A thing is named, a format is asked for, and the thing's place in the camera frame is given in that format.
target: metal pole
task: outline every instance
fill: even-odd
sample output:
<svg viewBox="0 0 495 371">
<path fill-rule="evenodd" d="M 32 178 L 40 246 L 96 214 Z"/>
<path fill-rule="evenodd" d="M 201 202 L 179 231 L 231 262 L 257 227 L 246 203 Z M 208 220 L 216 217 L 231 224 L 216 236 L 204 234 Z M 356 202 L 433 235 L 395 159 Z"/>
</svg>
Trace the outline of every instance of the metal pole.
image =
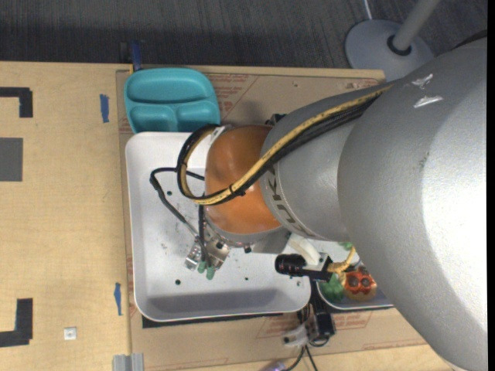
<svg viewBox="0 0 495 371">
<path fill-rule="evenodd" d="M 406 51 L 440 0 L 419 0 L 392 40 L 398 51 Z"/>
</svg>

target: white tray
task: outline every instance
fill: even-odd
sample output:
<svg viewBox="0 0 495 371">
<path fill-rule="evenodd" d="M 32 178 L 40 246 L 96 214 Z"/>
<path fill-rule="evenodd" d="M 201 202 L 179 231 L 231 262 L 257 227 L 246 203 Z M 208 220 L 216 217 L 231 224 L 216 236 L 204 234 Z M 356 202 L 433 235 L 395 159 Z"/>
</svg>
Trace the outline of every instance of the white tray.
<svg viewBox="0 0 495 371">
<path fill-rule="evenodd" d="M 233 249 L 212 281 L 184 266 L 194 239 L 161 204 L 149 175 L 154 168 L 175 166 L 188 136 L 143 132 L 133 136 L 125 149 L 135 303 L 140 312 L 151 320 L 168 322 L 299 310 L 311 294 L 309 279 L 275 272 L 275 255 Z M 209 143 L 207 138 L 195 150 L 189 170 L 204 172 Z M 176 175 L 157 177 L 164 191 L 172 192 L 167 199 L 196 226 L 196 205 L 180 195 Z M 203 182 L 189 179 L 189 183 L 195 193 L 202 193 Z"/>
</svg>

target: table surface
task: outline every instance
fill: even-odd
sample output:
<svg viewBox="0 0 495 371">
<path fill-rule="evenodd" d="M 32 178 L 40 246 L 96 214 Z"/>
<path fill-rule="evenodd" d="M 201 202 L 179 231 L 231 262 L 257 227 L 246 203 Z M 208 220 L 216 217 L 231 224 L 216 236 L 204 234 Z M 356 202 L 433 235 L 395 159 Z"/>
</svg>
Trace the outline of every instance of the table surface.
<svg viewBox="0 0 495 371">
<path fill-rule="evenodd" d="M 128 65 L 0 63 L 0 87 L 28 87 L 33 117 L 0 98 L 0 138 L 23 139 L 21 182 L 0 182 L 0 332 L 32 298 L 28 345 L 0 348 L 0 369 L 111 369 L 131 353 L 116 73 Z M 215 73 L 226 68 L 205 67 Z M 236 73 L 359 78 L 362 70 L 237 68 Z M 108 122 L 102 101 L 108 100 Z M 121 292 L 121 309 L 115 298 Z M 64 339 L 76 327 L 77 339 Z M 449 369 L 427 345 L 321 355 L 319 369 Z M 268 362 L 215 367 L 262 369 Z M 303 360 L 300 369 L 309 369 Z"/>
</svg>

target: teal container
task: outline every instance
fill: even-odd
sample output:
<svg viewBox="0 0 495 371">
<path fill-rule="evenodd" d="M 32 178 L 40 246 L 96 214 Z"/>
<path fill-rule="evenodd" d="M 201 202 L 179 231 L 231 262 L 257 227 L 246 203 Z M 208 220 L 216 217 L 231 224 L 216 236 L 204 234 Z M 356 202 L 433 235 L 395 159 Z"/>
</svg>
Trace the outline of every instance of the teal container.
<svg viewBox="0 0 495 371">
<path fill-rule="evenodd" d="M 125 109 L 133 132 L 194 132 L 220 123 L 210 80 L 187 68 L 139 70 L 125 82 Z"/>
</svg>

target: gray square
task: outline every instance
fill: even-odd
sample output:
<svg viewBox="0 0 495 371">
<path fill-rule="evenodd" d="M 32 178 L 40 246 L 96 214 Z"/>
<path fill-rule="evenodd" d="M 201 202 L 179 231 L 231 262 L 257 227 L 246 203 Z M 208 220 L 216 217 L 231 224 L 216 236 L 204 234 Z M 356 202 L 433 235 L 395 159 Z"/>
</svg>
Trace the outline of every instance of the gray square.
<svg viewBox="0 0 495 371">
<path fill-rule="evenodd" d="M 0 138 L 0 182 L 22 181 L 22 138 Z"/>
</svg>

